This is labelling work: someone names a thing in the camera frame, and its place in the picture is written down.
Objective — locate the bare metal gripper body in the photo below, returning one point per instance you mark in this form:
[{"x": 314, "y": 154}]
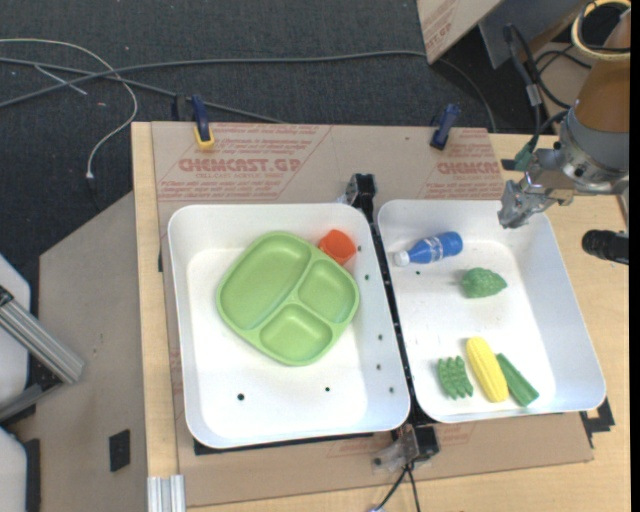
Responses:
[{"x": 575, "y": 170}]

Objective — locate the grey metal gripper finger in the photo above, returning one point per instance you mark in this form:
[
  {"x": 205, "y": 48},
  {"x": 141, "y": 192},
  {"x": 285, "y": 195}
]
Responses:
[
  {"x": 510, "y": 207},
  {"x": 536, "y": 206}
]

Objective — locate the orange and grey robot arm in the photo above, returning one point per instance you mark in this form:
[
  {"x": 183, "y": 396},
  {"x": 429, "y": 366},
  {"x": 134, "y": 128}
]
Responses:
[{"x": 602, "y": 90}]

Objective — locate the green grapes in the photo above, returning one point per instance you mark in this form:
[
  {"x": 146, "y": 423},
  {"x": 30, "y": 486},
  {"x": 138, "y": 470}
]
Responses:
[{"x": 481, "y": 283}]

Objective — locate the blue bottle white cap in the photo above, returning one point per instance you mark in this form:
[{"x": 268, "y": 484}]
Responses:
[{"x": 435, "y": 247}]

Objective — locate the white plastic tray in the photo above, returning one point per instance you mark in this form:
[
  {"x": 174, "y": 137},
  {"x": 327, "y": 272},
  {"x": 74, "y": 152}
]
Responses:
[
  {"x": 540, "y": 320},
  {"x": 280, "y": 400}
]

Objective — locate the thin black rod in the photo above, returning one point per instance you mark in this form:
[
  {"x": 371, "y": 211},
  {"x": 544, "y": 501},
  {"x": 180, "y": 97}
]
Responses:
[{"x": 395, "y": 310}]

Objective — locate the yellow corn cob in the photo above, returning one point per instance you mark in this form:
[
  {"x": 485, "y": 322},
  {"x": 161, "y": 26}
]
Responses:
[{"x": 487, "y": 370}]

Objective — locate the green corn husk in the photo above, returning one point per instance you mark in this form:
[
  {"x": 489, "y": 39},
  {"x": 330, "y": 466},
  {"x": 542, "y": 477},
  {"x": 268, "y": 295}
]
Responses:
[{"x": 517, "y": 382}]

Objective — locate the orange cup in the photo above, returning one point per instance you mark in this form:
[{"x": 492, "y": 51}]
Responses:
[{"x": 337, "y": 245}]

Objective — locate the green pea pods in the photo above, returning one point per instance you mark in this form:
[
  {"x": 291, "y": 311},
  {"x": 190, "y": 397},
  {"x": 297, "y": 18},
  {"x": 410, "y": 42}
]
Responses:
[{"x": 454, "y": 378}]

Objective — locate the brown cardboard board red print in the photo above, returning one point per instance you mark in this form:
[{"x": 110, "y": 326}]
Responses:
[{"x": 300, "y": 165}]

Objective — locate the green divided plate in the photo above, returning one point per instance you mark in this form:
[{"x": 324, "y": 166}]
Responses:
[{"x": 280, "y": 295}]

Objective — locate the black cylinder on white bracket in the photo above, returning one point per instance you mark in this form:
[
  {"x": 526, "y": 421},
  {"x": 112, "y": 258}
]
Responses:
[{"x": 605, "y": 245}]

